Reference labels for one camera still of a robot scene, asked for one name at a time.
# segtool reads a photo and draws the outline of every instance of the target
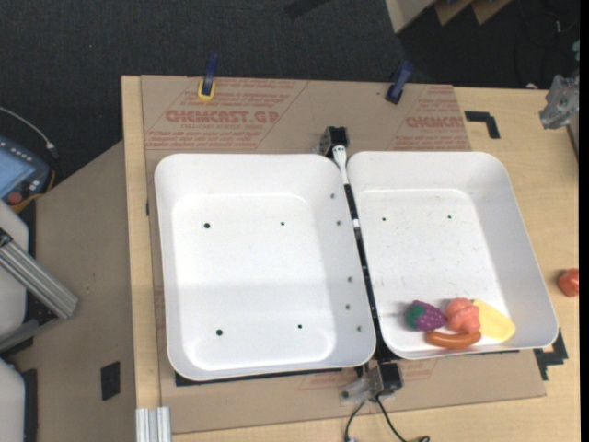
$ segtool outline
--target blue clip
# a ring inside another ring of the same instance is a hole
[[[397,105],[398,102],[401,100],[401,95],[403,94],[403,88],[405,87],[405,83],[409,80],[411,74],[413,74],[413,64],[409,61],[405,61],[397,69],[397,72],[395,73],[395,79],[393,81],[393,84],[388,88],[388,92],[385,96],[385,99]]]
[[[204,79],[199,84],[198,94],[199,98],[204,101],[209,101],[214,95],[214,71],[217,68],[217,61],[219,60],[219,54],[211,52],[209,54],[209,60],[206,63],[206,73]]]

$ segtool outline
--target yellow toy food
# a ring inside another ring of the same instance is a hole
[[[514,322],[493,306],[479,299],[475,299],[472,304],[479,307],[480,333],[482,335],[503,342],[515,334]]]

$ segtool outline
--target wire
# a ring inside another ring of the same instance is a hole
[[[388,427],[390,427],[390,430],[393,431],[393,434],[395,434],[395,436],[397,436],[397,438],[398,438],[398,440],[400,440],[400,442],[407,442],[407,440],[405,440],[401,436],[401,434],[399,432],[397,432],[397,429],[395,429],[395,426],[393,425],[393,423],[389,419],[388,414],[387,414],[387,410],[385,409],[385,406],[383,406],[383,403],[380,401],[381,394],[382,393],[378,393],[373,400],[371,399],[371,400],[362,401],[358,405],[358,407],[354,410],[354,412],[350,416],[350,419],[348,419],[348,424],[346,424],[346,430],[343,433],[343,442],[350,442],[351,441],[350,436],[349,436],[349,432],[350,432],[350,426],[352,425],[352,420],[353,420],[354,416],[363,408],[366,401],[376,402],[376,404],[378,404],[378,406],[380,407],[380,410],[382,411],[383,415],[385,416],[385,419],[387,419]],[[419,439],[419,442],[430,442],[430,437],[423,436]]]
[[[47,150],[50,152],[50,154],[52,155],[52,157],[54,159],[58,159],[59,158],[59,154],[57,153],[57,147],[55,147],[55,144],[52,143],[49,140],[49,138],[43,133],[43,131],[40,130],[37,126],[35,126],[32,122],[28,122],[22,116],[19,116],[16,113],[14,113],[13,111],[11,111],[9,109],[6,109],[4,107],[0,107],[0,111],[3,111],[4,113],[9,114],[10,116],[13,116],[14,118],[16,118],[17,120],[19,120],[20,122],[25,123],[30,129],[32,129],[33,131],[35,131],[40,137],[43,138],[43,140],[45,141],[45,144],[47,146]]]

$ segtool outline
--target table top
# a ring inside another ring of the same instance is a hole
[[[144,127],[141,78],[121,80],[129,247],[133,306],[133,343],[137,407],[161,405],[149,224],[145,216]],[[429,435],[443,440],[581,439],[579,298],[557,287],[560,274],[579,266],[579,170],[567,130],[544,130],[538,112],[546,92],[495,88],[456,88],[462,111],[487,111],[501,139],[490,139],[484,123],[467,124],[475,151],[496,156],[507,168],[530,241],[555,308],[568,359],[551,366],[547,396],[529,400],[427,409],[391,414],[407,439]],[[176,442],[343,440],[345,419],[174,435]],[[394,437],[382,415],[354,419],[361,441]]]

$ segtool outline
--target dark background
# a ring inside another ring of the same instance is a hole
[[[219,76],[386,81],[410,60],[412,82],[467,87],[549,88],[579,67],[580,0],[514,0],[482,26],[467,8],[442,27],[429,8],[400,34],[385,0],[307,4],[0,0],[0,106],[56,144],[59,181],[121,140],[122,75],[201,76],[210,52]],[[3,112],[0,134],[52,162]]]

